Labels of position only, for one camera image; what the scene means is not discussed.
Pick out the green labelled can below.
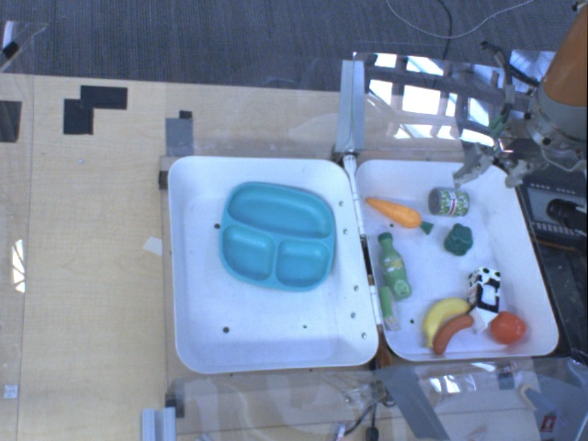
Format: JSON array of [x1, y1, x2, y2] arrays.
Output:
[[427, 187, 471, 218]]

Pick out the green bottle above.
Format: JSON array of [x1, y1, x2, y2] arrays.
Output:
[[377, 232, 413, 302]]

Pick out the orange carrot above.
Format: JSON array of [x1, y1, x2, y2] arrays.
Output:
[[365, 196, 435, 236]]

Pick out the black cylinder on white bracket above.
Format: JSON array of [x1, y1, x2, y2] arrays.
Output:
[[545, 198, 588, 237]]

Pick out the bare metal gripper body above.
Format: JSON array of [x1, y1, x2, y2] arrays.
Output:
[[493, 116, 588, 175]]

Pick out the white plastic tray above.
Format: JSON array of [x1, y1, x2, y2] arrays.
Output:
[[166, 155, 380, 376], [355, 158, 560, 364]]

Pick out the yellow banana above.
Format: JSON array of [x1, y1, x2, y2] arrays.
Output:
[[421, 297, 474, 350]]

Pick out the black and white carton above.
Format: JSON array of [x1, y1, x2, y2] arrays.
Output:
[[467, 266, 503, 334]]

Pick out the green broccoli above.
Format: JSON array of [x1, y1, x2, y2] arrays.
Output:
[[442, 222, 475, 258]]

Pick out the blue divided plate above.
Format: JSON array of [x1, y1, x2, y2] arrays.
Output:
[[219, 181, 338, 293]]

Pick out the brown sausage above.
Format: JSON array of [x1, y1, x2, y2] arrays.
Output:
[[432, 313, 476, 356]]

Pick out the orange round fruit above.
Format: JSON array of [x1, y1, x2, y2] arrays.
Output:
[[488, 310, 528, 345]]

